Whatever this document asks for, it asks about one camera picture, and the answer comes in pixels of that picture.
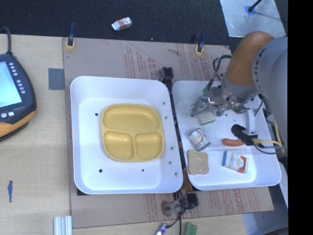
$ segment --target blue marker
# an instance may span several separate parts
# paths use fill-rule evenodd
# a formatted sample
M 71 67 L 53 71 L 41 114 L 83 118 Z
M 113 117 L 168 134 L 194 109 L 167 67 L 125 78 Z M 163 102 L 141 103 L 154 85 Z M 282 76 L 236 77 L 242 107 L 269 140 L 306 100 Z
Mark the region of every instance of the blue marker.
M 8 185 L 8 192 L 9 192 L 9 201 L 10 203 L 12 203 L 12 191 L 13 191 L 13 181 L 10 180 L 9 181 L 9 185 Z

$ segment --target orange sausage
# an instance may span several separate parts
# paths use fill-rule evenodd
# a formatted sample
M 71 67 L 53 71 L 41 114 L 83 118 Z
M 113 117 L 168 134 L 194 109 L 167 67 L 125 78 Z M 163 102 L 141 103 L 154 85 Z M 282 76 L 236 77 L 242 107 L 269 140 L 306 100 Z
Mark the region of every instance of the orange sausage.
M 222 139 L 222 144 L 227 146 L 240 146 L 244 143 L 240 139 Z

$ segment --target cardboard sheet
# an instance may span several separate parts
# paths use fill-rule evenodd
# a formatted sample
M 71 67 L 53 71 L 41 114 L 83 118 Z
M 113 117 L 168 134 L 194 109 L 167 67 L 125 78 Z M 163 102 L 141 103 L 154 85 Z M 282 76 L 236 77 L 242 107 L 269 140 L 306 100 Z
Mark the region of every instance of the cardboard sheet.
M 173 84 L 180 80 L 206 80 L 213 76 L 213 61 L 230 55 L 225 46 L 204 46 L 202 56 L 194 54 L 196 45 L 138 42 L 122 40 L 75 39 L 73 49 L 63 39 L 67 141 L 70 174 L 71 215 L 74 228 L 142 223 L 176 219 L 165 216 L 163 201 L 172 202 L 167 194 L 85 195 L 77 190 L 73 177 L 70 84 L 81 75 L 155 79 L 162 67 L 172 67 Z M 224 73 L 229 59 L 221 62 Z M 231 215 L 272 211 L 268 187 L 197 191 L 199 205 L 182 218 Z

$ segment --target tin can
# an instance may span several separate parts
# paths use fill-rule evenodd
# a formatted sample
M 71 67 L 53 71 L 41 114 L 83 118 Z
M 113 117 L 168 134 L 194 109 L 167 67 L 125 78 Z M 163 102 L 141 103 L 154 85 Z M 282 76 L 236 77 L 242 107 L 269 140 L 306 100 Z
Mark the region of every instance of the tin can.
M 201 128 L 198 128 L 189 134 L 189 139 L 195 146 L 197 151 L 201 151 L 210 145 L 210 141 L 207 139 L 206 135 L 203 133 Z

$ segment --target dark background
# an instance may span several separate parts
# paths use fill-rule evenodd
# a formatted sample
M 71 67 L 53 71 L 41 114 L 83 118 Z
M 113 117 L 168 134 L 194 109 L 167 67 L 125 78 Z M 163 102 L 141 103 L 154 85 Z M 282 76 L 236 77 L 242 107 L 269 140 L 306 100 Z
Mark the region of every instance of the dark background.
M 288 0 L 274 1 L 288 34 Z M 114 31 L 124 17 L 131 28 Z M 232 52 L 241 40 L 229 37 L 220 0 L 0 0 L 0 27 L 11 34 L 67 37 L 71 22 L 79 38 L 189 43 L 205 32 L 205 44 Z

